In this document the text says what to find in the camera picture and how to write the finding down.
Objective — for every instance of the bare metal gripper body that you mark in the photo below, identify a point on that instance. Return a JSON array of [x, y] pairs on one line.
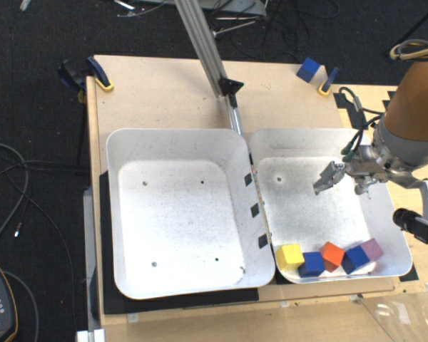
[[369, 166]]

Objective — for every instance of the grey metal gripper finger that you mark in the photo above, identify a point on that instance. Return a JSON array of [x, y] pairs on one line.
[[362, 188], [330, 176]]

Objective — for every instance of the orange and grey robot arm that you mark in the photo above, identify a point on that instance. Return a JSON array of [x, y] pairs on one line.
[[412, 105]]

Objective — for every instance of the white plastic tray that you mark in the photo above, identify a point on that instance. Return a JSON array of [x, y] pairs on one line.
[[178, 219], [306, 212]]

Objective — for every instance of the purple cube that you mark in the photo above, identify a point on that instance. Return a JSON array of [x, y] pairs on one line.
[[373, 249]]

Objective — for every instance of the blue cube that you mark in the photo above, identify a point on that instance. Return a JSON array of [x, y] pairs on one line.
[[356, 258], [312, 264], [307, 69]]

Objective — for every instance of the orange cube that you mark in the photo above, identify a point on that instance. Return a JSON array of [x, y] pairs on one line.
[[332, 256]]

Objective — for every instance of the yellow cube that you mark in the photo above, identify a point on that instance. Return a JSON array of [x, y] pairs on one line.
[[289, 256]]

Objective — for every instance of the pale wood board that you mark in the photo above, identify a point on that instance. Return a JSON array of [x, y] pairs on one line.
[[164, 98]]

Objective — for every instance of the black cylinder on white bracket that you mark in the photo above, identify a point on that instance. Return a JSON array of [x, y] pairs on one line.
[[413, 223]]

